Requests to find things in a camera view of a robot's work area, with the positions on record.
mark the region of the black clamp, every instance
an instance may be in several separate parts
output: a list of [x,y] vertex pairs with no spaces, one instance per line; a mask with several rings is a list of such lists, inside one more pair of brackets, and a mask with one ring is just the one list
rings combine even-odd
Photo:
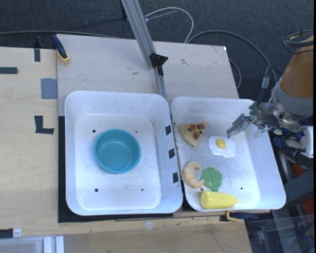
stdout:
[[56,35],[52,35],[52,42],[54,43],[56,49],[57,49],[57,56],[61,59],[62,62],[69,61],[70,57],[65,51],[61,41],[58,39]]
[[156,53],[152,53],[150,55],[151,64],[153,67],[157,67],[158,75],[160,76],[164,76],[162,65],[167,61],[167,59],[169,58],[163,55],[156,54]]

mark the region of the wooden table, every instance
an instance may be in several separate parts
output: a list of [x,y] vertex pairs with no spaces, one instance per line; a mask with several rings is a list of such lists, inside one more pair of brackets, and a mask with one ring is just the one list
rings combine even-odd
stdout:
[[[141,54],[137,52],[136,42],[132,41],[130,44],[136,46],[130,56],[140,60]],[[164,66],[169,101],[182,93],[188,83],[187,77],[203,82],[204,86],[193,91],[188,89],[185,95],[238,98],[228,57],[223,47],[186,46],[161,42],[155,44],[157,51],[168,56],[171,61]],[[40,61],[35,61],[36,59],[32,48],[0,47],[0,67],[18,69],[17,74],[0,74],[0,229],[21,229],[23,236],[26,237],[88,235],[100,232],[111,235],[113,231],[122,231],[119,233],[131,237],[140,233],[141,236],[144,233],[150,235],[145,232],[150,225],[153,227],[151,231],[156,231],[160,239],[163,239],[162,237],[167,239],[177,230],[178,234],[174,235],[179,237],[176,239],[181,243],[186,243],[185,235],[192,233],[196,239],[199,233],[206,233],[202,236],[204,242],[201,242],[205,244],[206,239],[215,242],[213,229],[221,228],[223,236],[229,234],[227,232],[236,235],[234,239],[231,237],[226,242],[234,240],[235,245],[243,245],[240,252],[251,252],[244,223],[222,222],[217,216],[222,213],[185,212],[181,208],[172,217],[163,219],[58,223],[58,116],[61,105],[58,99],[41,97],[41,79],[59,80],[59,67],[66,65],[59,64],[61,62],[56,58],[55,50],[40,49]],[[140,73],[139,70],[144,70],[142,64],[138,64],[138,67],[139,69],[136,69],[132,64],[131,78],[138,77],[135,72]],[[211,77],[201,80],[197,79],[195,74],[198,76],[211,74]],[[65,93],[70,89],[76,88],[72,84],[64,91],[65,89],[61,88],[63,82],[58,83],[59,99],[64,98]],[[155,93],[154,88],[155,86],[151,85],[147,92]],[[34,116],[37,115],[43,116],[44,128],[54,129],[53,134],[35,132]]]

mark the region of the toy fried egg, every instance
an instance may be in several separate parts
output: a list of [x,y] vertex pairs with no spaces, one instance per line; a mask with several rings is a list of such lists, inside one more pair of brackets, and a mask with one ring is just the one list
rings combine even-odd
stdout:
[[211,136],[209,147],[215,155],[221,155],[224,158],[235,157],[235,142],[225,136]]

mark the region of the toy food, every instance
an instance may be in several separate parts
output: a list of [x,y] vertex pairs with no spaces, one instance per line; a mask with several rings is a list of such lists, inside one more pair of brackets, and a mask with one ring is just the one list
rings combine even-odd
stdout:
[[211,136],[209,147],[213,154],[221,155],[224,158],[235,157],[235,142],[225,136]]
[[204,209],[228,208],[235,205],[238,200],[234,195],[214,191],[203,191],[200,203]]
[[222,174],[220,171],[213,167],[208,167],[201,175],[201,179],[204,180],[204,184],[207,188],[217,192],[221,186]]
[[207,123],[180,125],[178,131],[189,145],[196,147]]
[[201,170],[199,162],[191,161],[187,163],[183,169],[184,182],[192,188],[200,188],[204,185],[204,180],[198,180],[195,176],[194,169]]

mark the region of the blue bowl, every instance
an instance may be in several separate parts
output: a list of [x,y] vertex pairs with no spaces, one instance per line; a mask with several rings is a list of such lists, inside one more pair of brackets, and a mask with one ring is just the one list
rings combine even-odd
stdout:
[[110,129],[101,133],[94,144],[94,154],[99,165],[109,173],[125,173],[132,170],[141,158],[138,140],[122,129]]

